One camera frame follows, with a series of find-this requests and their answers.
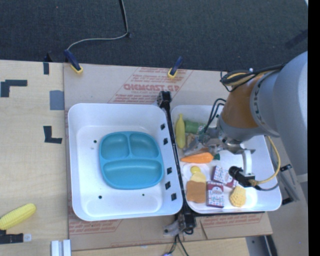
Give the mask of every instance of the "orange carrot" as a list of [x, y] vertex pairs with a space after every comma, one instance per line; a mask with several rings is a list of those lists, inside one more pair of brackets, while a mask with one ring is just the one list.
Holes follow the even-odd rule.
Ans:
[[181, 158], [182, 162], [195, 163], [195, 164], [207, 164], [214, 159], [214, 156], [209, 152], [193, 154]]

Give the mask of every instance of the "white wire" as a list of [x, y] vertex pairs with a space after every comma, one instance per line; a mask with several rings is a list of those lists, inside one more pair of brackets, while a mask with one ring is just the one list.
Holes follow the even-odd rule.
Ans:
[[121, 3], [122, 3], [122, 8], [123, 8], [123, 15], [124, 15], [124, 23], [125, 23], [125, 33], [121, 36], [118, 36], [118, 37], [112, 37], [112, 38], [87, 38], [87, 39], [82, 39], [80, 41], [77, 41], [77, 42], [74, 42], [72, 44], [70, 44], [70, 46], [67, 48], [67, 50], [70, 50], [71, 47], [73, 47], [74, 45], [77, 45], [79, 43], [82, 43], [82, 42], [85, 42], [85, 41], [97, 41], [97, 40], [107, 40], [107, 41], [110, 41], [110, 40], [117, 40], [117, 39], [121, 39], [121, 38], [124, 38], [127, 36], [128, 32], [129, 32], [129, 29], [128, 29], [128, 22], [127, 22], [127, 14], [126, 14], [126, 9], [125, 9], [125, 5], [124, 5], [124, 1], [121, 0]]

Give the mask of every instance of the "blue clamp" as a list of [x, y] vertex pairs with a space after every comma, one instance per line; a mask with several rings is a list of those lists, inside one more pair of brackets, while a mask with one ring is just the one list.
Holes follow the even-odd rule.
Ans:
[[174, 66], [169, 69], [169, 72], [168, 72], [168, 77], [169, 78], [175, 78], [176, 77], [178, 68], [180, 68], [183, 60], [184, 60], [184, 58], [180, 56], [178, 58], [178, 60], [176, 61], [176, 63], [174, 64]]
[[71, 53], [71, 51], [64, 50], [63, 51], [64, 56], [68, 59], [68, 61], [71, 63], [70, 67], [77, 73], [80, 74], [84, 69], [79, 65], [79, 62], [77, 61], [76, 57]]

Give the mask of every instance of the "black mat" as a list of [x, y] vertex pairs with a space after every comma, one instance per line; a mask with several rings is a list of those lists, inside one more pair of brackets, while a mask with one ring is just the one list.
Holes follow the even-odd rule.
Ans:
[[[3, 1], [0, 59], [54, 62], [86, 38], [125, 33], [119, 0]], [[308, 50], [304, 0], [124, 0], [131, 37], [86, 41], [80, 63], [236, 70], [285, 63]]]

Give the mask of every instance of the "bin hole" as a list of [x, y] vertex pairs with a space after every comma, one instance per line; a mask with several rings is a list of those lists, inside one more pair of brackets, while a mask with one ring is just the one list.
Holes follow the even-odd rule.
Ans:
[[165, 184], [165, 189], [167, 190], [168, 188], [171, 187], [171, 184], [170, 184], [170, 181], [168, 181], [166, 184]]
[[171, 194], [171, 201], [176, 199], [177, 199], [177, 194], [176, 193]]

